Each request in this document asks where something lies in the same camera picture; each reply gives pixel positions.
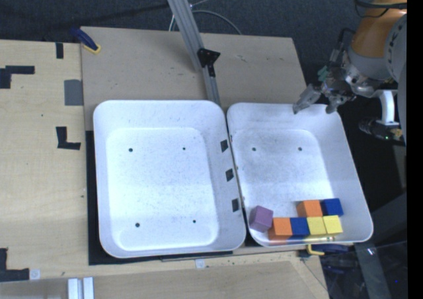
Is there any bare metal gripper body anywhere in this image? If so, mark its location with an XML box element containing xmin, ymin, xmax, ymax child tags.
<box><xmin>319</xmin><ymin>66</ymin><xmax>377</xmax><ymax>101</ymax></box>

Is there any white plastic tray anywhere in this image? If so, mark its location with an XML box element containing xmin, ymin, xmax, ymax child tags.
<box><xmin>93</xmin><ymin>99</ymin><xmax>247</xmax><ymax>259</ymax></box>
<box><xmin>226</xmin><ymin>102</ymin><xmax>375</xmax><ymax>248</ymax></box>

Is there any blue cube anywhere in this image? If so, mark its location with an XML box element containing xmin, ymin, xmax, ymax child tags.
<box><xmin>321</xmin><ymin>198</ymin><xmax>344</xmax><ymax>218</ymax></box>
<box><xmin>289</xmin><ymin>216</ymin><xmax>311</xmax><ymax>237</ymax></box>

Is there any orange cube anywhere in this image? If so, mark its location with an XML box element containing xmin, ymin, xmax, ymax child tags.
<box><xmin>296</xmin><ymin>200</ymin><xmax>323</xmax><ymax>218</ymax></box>
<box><xmin>267</xmin><ymin>217</ymin><xmax>293</xmax><ymax>245</ymax></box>

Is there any yellow cube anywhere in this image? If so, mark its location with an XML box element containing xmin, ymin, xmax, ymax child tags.
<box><xmin>323</xmin><ymin>214</ymin><xmax>344</xmax><ymax>235</ymax></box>
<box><xmin>306</xmin><ymin>216</ymin><xmax>327</xmax><ymax>236</ymax></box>

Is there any purple cube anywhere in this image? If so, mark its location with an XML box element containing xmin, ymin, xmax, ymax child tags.
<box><xmin>249</xmin><ymin>205</ymin><xmax>274</xmax><ymax>234</ymax></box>

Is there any black cylinder on white bracket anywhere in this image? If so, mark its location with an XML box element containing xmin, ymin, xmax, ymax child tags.
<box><xmin>358</xmin><ymin>89</ymin><xmax>406</xmax><ymax>142</ymax></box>

